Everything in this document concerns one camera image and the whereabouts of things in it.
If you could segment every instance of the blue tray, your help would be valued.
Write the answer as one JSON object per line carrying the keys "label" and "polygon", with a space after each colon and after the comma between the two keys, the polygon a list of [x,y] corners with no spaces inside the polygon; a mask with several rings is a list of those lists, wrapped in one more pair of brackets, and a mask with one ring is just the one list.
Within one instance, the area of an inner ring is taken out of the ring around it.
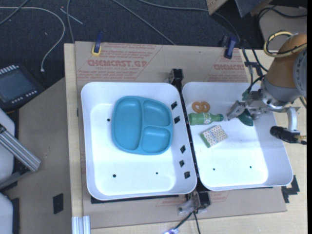
{"label": "blue tray", "polygon": [[112,118],[114,144],[123,151],[158,155],[171,145],[173,121],[162,102],[137,96],[119,99]]}

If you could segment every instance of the white cable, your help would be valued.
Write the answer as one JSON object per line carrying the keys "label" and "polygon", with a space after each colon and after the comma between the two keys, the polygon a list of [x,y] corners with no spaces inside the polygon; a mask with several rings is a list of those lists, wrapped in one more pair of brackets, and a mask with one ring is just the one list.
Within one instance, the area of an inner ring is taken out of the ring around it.
{"label": "white cable", "polygon": [[[0,9],[18,9],[18,7],[0,7]],[[43,8],[38,8],[38,7],[22,7],[21,9],[36,9],[36,10],[42,10],[42,11],[46,11],[54,16],[56,16],[58,18],[58,20],[61,22],[61,24],[63,25],[63,33],[61,35],[61,37],[59,38],[59,40],[53,45],[53,47],[45,54],[45,56],[42,59],[41,62],[41,72],[44,72],[44,68],[43,68],[43,63],[45,61],[45,59],[47,58],[47,56],[50,54],[50,52],[60,43],[60,41],[62,41],[64,34],[65,34],[65,24],[62,21],[62,19],[55,13],[53,13],[52,11],[43,9]]]}

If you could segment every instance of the brown pretzel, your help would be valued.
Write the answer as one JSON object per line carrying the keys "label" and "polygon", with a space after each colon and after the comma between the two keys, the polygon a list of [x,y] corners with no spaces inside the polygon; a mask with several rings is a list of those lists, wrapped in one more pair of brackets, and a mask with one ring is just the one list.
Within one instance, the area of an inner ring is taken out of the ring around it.
{"label": "brown pretzel", "polygon": [[210,110],[210,105],[205,102],[199,102],[199,101],[195,101],[192,104],[192,109],[196,112],[196,113],[206,113]]}

